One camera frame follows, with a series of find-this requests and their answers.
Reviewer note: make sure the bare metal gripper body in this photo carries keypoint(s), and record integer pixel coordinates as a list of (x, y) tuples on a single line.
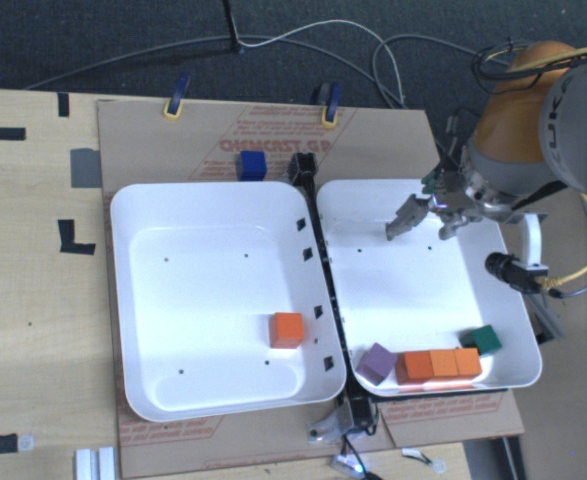
[(468, 199)]

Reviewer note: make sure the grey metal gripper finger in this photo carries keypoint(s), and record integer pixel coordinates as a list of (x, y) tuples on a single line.
[(404, 219), (450, 227)]

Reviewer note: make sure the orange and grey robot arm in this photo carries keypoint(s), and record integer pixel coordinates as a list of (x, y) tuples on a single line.
[(515, 128)]

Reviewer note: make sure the white plastic tray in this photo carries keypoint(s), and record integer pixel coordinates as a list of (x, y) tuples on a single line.
[(413, 293), (213, 293)]

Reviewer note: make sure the green cube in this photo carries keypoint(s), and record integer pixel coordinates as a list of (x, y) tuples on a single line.
[(484, 340)]

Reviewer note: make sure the orange cube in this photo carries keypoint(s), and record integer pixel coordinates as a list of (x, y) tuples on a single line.
[(444, 363), (415, 367), (468, 362), (286, 330)]

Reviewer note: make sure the purple cube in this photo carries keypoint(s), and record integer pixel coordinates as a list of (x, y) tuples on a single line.
[(377, 364)]

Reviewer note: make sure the brown cardboard board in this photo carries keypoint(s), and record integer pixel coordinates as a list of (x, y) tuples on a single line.
[(273, 133)]

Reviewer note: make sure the blue cube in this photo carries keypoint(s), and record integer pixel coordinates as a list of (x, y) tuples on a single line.
[(251, 165)]

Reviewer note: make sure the black cylinder on white bracket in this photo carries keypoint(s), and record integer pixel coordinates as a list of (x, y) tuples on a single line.
[(518, 268)]

